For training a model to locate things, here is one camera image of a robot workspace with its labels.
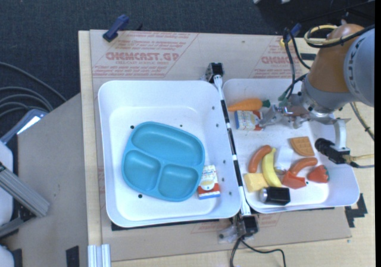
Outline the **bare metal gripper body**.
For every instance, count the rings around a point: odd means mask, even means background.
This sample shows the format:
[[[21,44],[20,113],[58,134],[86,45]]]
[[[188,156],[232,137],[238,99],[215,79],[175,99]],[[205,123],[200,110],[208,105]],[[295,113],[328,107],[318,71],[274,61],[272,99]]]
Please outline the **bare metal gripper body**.
[[[309,96],[290,96],[281,113],[288,117],[300,116],[302,124],[307,122],[318,122],[324,125],[334,124],[336,119],[329,109],[317,104]]]

